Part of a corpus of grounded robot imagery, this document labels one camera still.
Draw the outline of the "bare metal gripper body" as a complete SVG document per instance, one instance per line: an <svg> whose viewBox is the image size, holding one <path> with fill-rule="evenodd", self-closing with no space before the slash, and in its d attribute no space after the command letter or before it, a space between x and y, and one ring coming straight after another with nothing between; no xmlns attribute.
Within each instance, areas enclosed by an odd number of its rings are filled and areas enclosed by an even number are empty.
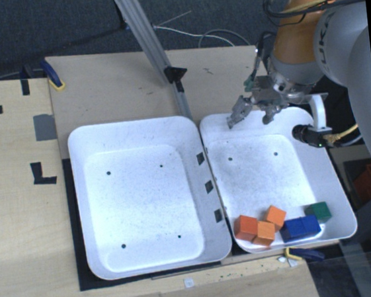
<svg viewBox="0 0 371 297"><path fill-rule="evenodd" d="M313 89L313 83L302 84L290 81L279 73L257 76L248 87L251 102L260 108L306 103L306 96Z"/></svg>

